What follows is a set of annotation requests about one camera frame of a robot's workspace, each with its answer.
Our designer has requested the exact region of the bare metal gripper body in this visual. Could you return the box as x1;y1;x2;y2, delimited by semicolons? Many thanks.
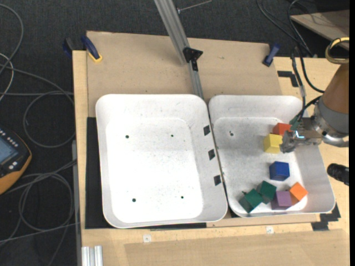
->
292;117;324;147

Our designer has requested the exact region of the red cube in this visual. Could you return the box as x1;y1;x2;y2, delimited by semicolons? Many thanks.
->
272;122;293;137

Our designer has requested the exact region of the yellow cube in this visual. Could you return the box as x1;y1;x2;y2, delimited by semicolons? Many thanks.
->
262;133;284;155

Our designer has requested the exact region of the blue cube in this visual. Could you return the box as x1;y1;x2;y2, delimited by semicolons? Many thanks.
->
268;161;291;182

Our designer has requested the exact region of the white plastic tray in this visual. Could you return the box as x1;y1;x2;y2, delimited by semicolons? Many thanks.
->
207;94;337;219
95;93;229;229

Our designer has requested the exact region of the orange cube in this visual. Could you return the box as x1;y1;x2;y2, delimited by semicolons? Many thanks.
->
288;181;310;205

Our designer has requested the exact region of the green cube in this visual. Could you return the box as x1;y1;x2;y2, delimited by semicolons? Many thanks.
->
256;180;278;205
238;188;265;214

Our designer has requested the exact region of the purple cube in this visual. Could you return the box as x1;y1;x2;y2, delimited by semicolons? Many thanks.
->
270;190;293;211

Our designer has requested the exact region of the brown cardboard board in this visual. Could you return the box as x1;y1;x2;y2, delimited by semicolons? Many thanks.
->
85;30;320;228

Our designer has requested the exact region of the black cylinder on white bracket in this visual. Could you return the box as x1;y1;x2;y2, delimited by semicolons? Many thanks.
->
321;131;350;187

